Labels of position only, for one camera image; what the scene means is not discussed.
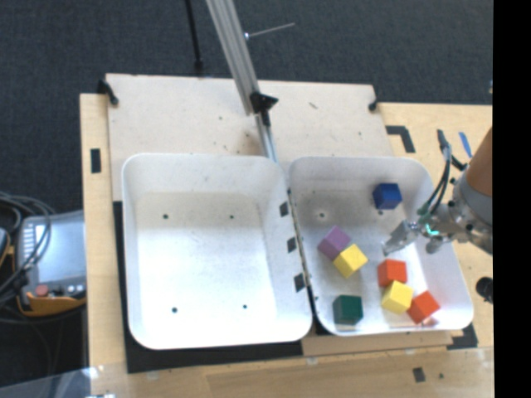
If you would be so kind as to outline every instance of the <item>green block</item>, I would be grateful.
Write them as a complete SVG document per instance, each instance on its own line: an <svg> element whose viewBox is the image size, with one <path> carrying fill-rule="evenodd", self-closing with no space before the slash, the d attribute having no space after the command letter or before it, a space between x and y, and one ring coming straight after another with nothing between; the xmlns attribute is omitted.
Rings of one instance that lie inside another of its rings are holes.
<svg viewBox="0 0 531 398"><path fill-rule="evenodd" d="M339 295L333 306L337 324L353 325L363 318L362 299L359 296Z"/></svg>

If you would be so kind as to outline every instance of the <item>tray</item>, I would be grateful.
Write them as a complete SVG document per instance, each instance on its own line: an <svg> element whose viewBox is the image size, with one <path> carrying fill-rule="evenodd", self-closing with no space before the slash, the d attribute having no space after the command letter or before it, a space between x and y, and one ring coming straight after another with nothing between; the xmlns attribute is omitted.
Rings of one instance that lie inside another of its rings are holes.
<svg viewBox="0 0 531 398"><path fill-rule="evenodd" d="M124 164L122 192L129 328L138 343L228 347L291 342L309 331L302 259L277 164L141 153Z"/></svg>
<svg viewBox="0 0 531 398"><path fill-rule="evenodd" d="M429 289L441 308L417 325L407 313L381 306L377 267L386 258L382 243L401 221L416 221L417 208L433 192L429 173L419 162L395 157L300 158L290 165L289 181L315 312L326 330L355 336L458 330L470 324L473 304L452 245L429 255L422 236L388 258L406 261L407 284L414 296ZM402 193L402 203L392 210L378 210L373 201L374 188L383 182L396 183ZM368 258L348 279L317 249L333 226L344 230ZM333 301L340 294L362 298L363 318L353 326L334 322Z"/></svg>

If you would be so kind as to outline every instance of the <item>yellow block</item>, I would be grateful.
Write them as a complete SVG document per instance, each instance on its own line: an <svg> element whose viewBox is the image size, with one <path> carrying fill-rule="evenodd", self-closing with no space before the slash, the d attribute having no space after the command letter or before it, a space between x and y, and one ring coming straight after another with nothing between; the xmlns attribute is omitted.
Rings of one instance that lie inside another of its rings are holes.
<svg viewBox="0 0 531 398"><path fill-rule="evenodd" d="M339 273L348 279L355 271L368 261L365 254L356 246L350 245L334 259L334 265Z"/></svg>
<svg viewBox="0 0 531 398"><path fill-rule="evenodd" d="M396 314L406 312L412 305L413 288L393 280L384 290L382 307Z"/></svg>

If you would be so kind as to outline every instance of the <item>block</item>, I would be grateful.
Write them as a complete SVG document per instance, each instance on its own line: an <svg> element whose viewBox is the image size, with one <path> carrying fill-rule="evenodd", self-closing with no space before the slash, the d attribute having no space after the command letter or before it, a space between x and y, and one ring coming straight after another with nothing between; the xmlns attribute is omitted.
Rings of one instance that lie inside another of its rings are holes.
<svg viewBox="0 0 531 398"><path fill-rule="evenodd" d="M339 255L339 252L348 246L349 242L350 236L339 227L334 226L319 242L317 249L323 252L329 260L333 261Z"/></svg>
<svg viewBox="0 0 531 398"><path fill-rule="evenodd" d="M334 260L335 268L348 279L355 271L358 271L367 263L368 259L357 245L350 245L347 249L339 252Z"/></svg>
<svg viewBox="0 0 531 398"><path fill-rule="evenodd" d="M396 314L405 313L412 304L413 288L393 280L384 290L382 307Z"/></svg>
<svg viewBox="0 0 531 398"><path fill-rule="evenodd" d="M415 322L415 324L422 323L428 317L430 317L441 306L433 298L433 295L429 290L422 292L412 300L411 307L407 310L407 313Z"/></svg>
<svg viewBox="0 0 531 398"><path fill-rule="evenodd" d="M393 280L407 283L407 265L405 261L388 258L378 265L378 286L385 288Z"/></svg>
<svg viewBox="0 0 531 398"><path fill-rule="evenodd" d="M395 182L383 182L373 190L373 199L377 209L394 209L402 201L402 194Z"/></svg>
<svg viewBox="0 0 531 398"><path fill-rule="evenodd" d="M354 325L363 318L363 303L359 296L339 295L333 303L334 321Z"/></svg>

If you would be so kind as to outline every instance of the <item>red block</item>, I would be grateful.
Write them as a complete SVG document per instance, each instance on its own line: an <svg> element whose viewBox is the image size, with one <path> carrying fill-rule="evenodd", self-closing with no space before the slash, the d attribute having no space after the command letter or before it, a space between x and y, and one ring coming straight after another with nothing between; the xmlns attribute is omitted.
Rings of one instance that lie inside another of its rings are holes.
<svg viewBox="0 0 531 398"><path fill-rule="evenodd" d="M393 280L407 282L407 267L404 261L387 259L378 266L378 285L386 288Z"/></svg>
<svg viewBox="0 0 531 398"><path fill-rule="evenodd" d="M412 306L407 310L407 313L415 324L418 324L430 317L440 307L430 291L427 290L412 299Z"/></svg>

